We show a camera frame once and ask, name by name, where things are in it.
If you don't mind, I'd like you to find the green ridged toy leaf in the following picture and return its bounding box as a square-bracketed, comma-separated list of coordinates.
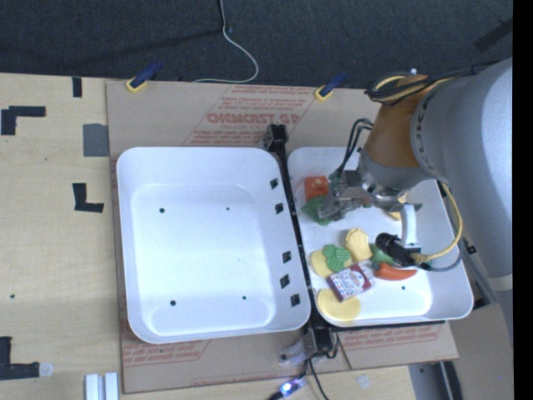
[321, 243, 352, 273]

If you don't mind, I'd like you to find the white plastic tray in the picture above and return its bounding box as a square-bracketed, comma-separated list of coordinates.
[286, 146, 476, 329]
[115, 146, 312, 345]

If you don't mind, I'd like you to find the large yellow round toy slice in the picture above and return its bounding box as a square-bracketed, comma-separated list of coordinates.
[315, 287, 363, 322]

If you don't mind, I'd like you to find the black block with thin wires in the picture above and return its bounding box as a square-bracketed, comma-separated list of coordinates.
[305, 322, 335, 357]
[265, 123, 290, 153]

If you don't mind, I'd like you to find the yellow ridged toy chip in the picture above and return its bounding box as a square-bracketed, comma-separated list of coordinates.
[344, 227, 373, 265]

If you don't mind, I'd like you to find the red and white packet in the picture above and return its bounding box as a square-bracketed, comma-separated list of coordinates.
[325, 263, 376, 303]

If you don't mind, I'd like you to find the orange carrot with green top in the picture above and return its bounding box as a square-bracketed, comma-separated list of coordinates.
[369, 242, 419, 283]

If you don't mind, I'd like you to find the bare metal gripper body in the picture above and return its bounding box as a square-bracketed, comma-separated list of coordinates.
[331, 169, 422, 217]

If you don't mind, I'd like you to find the brown cardboard board red print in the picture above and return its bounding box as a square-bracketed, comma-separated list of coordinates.
[105, 80, 460, 394]

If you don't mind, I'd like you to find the small yellow round toy slice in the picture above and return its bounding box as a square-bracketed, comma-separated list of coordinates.
[309, 249, 335, 278]

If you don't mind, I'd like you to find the green toy lettuce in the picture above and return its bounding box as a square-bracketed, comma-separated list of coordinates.
[300, 195, 335, 228]

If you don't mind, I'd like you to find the black cylinder on white bracket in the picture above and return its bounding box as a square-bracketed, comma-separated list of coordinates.
[374, 202, 422, 267]

